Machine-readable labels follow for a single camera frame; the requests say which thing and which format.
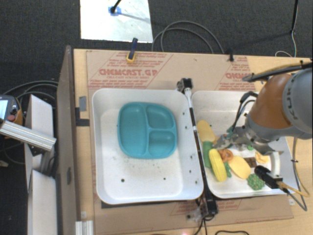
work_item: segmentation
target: dark floor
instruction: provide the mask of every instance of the dark floor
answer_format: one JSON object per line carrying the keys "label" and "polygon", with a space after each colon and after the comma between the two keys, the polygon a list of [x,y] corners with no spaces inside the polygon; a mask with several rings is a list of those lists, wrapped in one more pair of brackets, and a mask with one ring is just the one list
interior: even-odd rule
{"label": "dark floor", "polygon": [[[294,55],[289,34],[294,0],[148,0],[155,37],[168,24],[189,20],[211,30],[235,54]],[[299,0],[295,28],[297,56],[312,57],[313,0]],[[212,39],[213,49],[219,48]],[[58,81],[66,45],[73,48],[129,49],[129,43],[80,39],[79,0],[0,0],[0,94],[35,80]],[[165,51],[207,53],[187,32],[171,31]],[[138,44],[150,51],[151,44]],[[22,161],[21,150],[10,155]],[[0,160],[5,160],[0,152]],[[27,195],[22,165],[0,167],[0,234],[25,234]]]}

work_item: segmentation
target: blue divided plate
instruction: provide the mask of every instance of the blue divided plate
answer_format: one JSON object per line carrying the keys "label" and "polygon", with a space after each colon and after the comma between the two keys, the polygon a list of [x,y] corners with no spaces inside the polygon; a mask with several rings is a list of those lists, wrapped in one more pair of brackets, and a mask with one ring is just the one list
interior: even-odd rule
{"label": "blue divided plate", "polygon": [[174,116],[159,104],[125,104],[118,115],[117,134],[122,151],[134,158],[166,158],[177,146]]}

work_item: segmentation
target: cardboard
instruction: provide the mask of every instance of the cardboard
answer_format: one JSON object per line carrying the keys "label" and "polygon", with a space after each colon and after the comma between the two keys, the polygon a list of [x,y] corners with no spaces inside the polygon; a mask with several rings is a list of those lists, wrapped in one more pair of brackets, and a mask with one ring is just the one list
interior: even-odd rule
{"label": "cardboard", "polygon": [[[86,65],[91,102],[100,88],[173,90],[183,77],[193,79],[197,90],[255,91],[241,78],[250,73],[247,58],[227,55],[138,52],[134,63],[126,62],[126,51],[87,50]],[[92,111],[90,130],[92,130]],[[91,136],[95,233],[127,234],[198,227],[188,219],[198,206],[195,201],[169,202],[102,208],[95,189],[95,157]],[[285,195],[218,201],[219,214],[207,225],[236,224],[292,218]]]}

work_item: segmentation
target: orange toy food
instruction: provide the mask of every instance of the orange toy food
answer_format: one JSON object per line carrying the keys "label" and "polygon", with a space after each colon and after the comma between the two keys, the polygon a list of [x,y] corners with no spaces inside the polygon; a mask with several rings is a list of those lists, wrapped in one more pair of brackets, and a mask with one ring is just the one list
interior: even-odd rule
{"label": "orange toy food", "polygon": [[230,150],[228,150],[228,149],[221,149],[221,150],[219,150],[219,154],[220,154],[220,156],[222,158],[223,163],[225,163],[226,161],[231,160],[234,157],[233,153]]}

